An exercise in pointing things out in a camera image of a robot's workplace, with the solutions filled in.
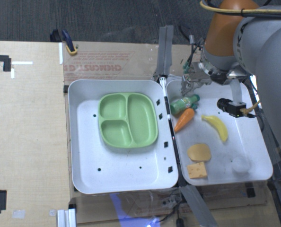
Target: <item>brown oval food toy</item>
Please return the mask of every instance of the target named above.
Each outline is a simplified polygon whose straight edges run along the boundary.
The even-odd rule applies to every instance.
[[[187,150],[188,157],[194,162],[209,161],[211,152],[209,146],[204,143],[192,145]]]

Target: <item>yellow cable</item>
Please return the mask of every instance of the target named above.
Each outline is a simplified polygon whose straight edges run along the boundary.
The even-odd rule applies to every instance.
[[[250,108],[242,108],[240,109],[240,111],[244,114],[244,115],[247,115],[248,113],[250,113],[253,109],[255,109],[258,104],[260,103],[260,100],[258,102],[256,102],[252,107]]]
[[[212,11],[212,12],[219,12],[219,13],[236,13],[236,14],[247,14],[247,13],[251,13],[251,14],[255,14],[255,13],[264,13],[264,14],[269,14],[269,13],[278,13],[280,14],[281,13],[281,9],[244,9],[244,10],[236,10],[236,9],[218,9],[218,8],[212,8],[212,7],[209,7],[209,6],[206,6],[203,4],[203,2],[201,1],[200,2],[200,5],[206,9],[206,10],[209,10],[209,11]]]

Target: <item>dark gray carpet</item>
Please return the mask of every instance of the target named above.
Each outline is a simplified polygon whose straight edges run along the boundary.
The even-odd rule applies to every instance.
[[[57,28],[75,41],[157,43],[160,26],[174,25],[174,44],[187,44],[178,25],[205,37],[212,12],[200,0],[0,0],[0,40],[50,41]],[[267,0],[254,0],[263,5]],[[281,0],[270,4],[281,5]]]

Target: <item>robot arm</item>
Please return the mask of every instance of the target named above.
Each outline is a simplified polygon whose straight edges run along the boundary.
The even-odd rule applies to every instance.
[[[230,85],[233,101],[220,99],[217,106],[234,117],[244,116],[239,82],[255,75],[265,116],[281,148],[281,6],[260,8],[252,0],[223,0],[219,8],[211,0],[202,0],[201,6],[216,13],[201,62],[193,63],[189,75],[183,76],[182,94],[208,85],[209,80]],[[199,69],[206,76],[192,81],[202,73]]]

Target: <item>banana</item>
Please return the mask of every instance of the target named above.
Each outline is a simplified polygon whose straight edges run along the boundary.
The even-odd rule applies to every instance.
[[[228,138],[227,127],[219,117],[214,115],[210,115],[210,116],[202,115],[202,120],[205,120],[217,130],[218,134],[220,135],[220,139],[223,142],[227,140]]]

